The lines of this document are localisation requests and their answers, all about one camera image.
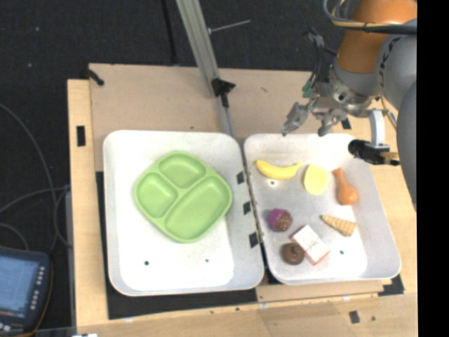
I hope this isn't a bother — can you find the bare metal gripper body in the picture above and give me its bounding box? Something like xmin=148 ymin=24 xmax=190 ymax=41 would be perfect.
xmin=304 ymin=82 xmax=373 ymax=123

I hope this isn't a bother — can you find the yellow banana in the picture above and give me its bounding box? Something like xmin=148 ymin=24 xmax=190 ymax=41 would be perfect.
xmin=255 ymin=159 xmax=304 ymax=180

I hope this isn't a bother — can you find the yellow potato chip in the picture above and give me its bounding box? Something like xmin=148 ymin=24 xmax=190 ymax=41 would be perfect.
xmin=303 ymin=164 xmax=329 ymax=196

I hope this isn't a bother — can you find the orange chicken drumstick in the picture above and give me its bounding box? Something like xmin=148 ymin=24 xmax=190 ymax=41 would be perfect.
xmin=332 ymin=167 xmax=359 ymax=206

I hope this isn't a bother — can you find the thin black and white rod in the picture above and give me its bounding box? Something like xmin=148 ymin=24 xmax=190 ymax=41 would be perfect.
xmin=241 ymin=145 xmax=264 ymax=245

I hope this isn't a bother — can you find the purple and brown cupcake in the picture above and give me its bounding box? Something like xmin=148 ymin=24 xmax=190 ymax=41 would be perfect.
xmin=267 ymin=208 xmax=293 ymax=232

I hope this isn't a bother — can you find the beige waffle cone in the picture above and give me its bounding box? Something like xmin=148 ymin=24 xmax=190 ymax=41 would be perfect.
xmin=319 ymin=214 xmax=357 ymax=237

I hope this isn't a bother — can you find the white and red carton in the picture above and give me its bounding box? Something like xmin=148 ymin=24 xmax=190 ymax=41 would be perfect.
xmin=290 ymin=224 xmax=331 ymax=266

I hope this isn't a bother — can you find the brown chocolate doughnut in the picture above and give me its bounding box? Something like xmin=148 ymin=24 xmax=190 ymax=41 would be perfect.
xmin=281 ymin=242 xmax=305 ymax=265

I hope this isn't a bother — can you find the white plastic tray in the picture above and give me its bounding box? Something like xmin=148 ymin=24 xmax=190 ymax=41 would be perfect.
xmin=102 ymin=129 xmax=265 ymax=297
xmin=243 ymin=133 xmax=402 ymax=286

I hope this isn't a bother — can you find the green divided plate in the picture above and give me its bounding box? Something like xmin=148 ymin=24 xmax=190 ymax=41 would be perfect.
xmin=133 ymin=151 xmax=234 ymax=244

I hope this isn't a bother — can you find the brown cardboard board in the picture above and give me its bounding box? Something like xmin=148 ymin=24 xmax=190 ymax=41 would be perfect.
xmin=88 ymin=62 xmax=387 ymax=303

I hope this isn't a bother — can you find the black cylinder on white bracket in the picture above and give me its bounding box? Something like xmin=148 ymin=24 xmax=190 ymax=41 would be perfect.
xmin=347 ymin=108 xmax=400 ymax=166

